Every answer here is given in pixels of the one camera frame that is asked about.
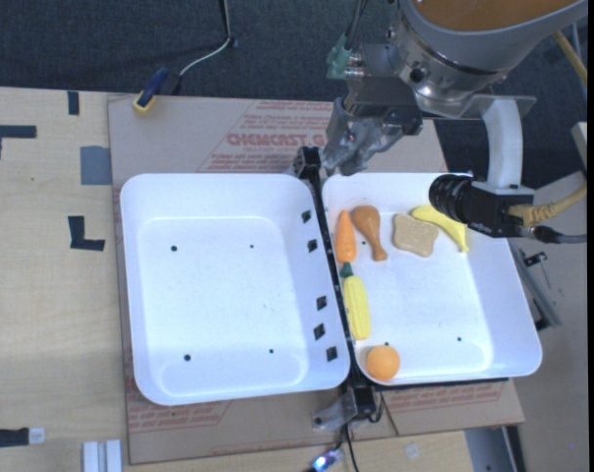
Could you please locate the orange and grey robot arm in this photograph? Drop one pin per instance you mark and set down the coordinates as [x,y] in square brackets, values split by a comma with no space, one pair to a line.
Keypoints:
[479,32]

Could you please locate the black cylinder on white bracket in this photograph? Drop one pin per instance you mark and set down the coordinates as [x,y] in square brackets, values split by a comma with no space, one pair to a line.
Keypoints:
[479,204]

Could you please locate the thin black rod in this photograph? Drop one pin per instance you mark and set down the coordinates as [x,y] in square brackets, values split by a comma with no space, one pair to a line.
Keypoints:
[337,273]

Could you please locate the beige bread slice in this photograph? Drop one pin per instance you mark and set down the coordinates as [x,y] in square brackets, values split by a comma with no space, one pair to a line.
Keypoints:
[414,236]

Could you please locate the yellow corn cob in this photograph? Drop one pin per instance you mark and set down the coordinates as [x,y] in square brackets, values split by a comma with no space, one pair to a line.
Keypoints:
[357,308]

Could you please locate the white plastic tray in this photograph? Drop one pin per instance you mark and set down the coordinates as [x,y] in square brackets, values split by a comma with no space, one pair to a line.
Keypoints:
[425,303]
[218,288]

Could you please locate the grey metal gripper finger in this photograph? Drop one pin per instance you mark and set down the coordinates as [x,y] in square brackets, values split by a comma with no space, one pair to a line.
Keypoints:
[338,135]
[368,145]

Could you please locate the orange fruit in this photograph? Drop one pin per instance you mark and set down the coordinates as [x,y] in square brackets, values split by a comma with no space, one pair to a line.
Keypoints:
[382,363]

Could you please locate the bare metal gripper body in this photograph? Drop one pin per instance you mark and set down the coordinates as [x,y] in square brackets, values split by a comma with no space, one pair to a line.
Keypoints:
[385,96]

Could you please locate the brown chicken drumstick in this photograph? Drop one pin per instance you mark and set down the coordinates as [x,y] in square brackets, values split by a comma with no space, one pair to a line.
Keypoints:
[368,221]

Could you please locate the orange carrot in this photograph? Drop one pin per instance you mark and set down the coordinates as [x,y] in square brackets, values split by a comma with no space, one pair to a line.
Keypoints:
[345,239]

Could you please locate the brown cardboard board, red print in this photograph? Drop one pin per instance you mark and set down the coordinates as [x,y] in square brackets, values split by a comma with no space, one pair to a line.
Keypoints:
[179,135]

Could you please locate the yellow banana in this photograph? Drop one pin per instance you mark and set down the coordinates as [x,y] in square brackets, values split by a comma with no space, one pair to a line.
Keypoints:
[449,226]

